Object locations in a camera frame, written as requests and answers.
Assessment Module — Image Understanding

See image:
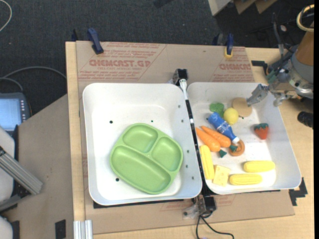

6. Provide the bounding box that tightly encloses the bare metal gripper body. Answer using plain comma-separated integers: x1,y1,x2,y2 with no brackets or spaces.
268,76,315,100

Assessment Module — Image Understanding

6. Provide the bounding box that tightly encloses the tan round biscuit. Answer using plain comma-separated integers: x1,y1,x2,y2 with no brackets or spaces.
231,97,253,118

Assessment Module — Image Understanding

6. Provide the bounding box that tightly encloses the yellow lemon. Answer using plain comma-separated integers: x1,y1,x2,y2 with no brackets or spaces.
223,108,240,125

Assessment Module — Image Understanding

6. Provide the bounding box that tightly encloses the red strawberry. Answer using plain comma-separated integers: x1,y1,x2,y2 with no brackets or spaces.
253,122,270,140

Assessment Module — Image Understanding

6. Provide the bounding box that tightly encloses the green broccoli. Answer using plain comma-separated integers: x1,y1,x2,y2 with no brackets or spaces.
209,102,226,118

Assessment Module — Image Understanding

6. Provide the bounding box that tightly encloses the blue plastic bottle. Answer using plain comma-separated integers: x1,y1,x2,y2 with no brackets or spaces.
207,112,241,144

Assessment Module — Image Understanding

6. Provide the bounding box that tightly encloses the white plastic tray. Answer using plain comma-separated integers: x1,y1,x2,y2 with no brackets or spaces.
186,81,303,196
82,83,203,206

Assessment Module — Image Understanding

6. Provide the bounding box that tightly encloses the orange carrot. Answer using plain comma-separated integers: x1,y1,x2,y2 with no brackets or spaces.
200,125,239,153
195,126,228,158

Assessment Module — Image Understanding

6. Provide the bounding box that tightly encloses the orange doughnut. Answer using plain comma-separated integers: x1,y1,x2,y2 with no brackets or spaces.
228,139,246,157

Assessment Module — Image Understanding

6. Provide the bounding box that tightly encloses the thin black and white rod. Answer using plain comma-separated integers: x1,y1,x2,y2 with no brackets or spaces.
179,78,204,197

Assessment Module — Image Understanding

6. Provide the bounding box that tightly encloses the yellow cheese wedge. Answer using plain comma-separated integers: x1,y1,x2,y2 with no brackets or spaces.
212,165,231,187

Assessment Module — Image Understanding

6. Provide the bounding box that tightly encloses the brown cardboard board red print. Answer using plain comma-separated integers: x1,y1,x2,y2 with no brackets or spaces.
75,40,296,235

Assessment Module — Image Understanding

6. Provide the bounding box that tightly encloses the green divided plate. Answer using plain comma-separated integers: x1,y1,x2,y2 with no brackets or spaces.
109,122,184,195

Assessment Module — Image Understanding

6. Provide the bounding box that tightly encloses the black block with thin wires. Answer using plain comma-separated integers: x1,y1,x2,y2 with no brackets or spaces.
171,68,188,85
196,195,217,213

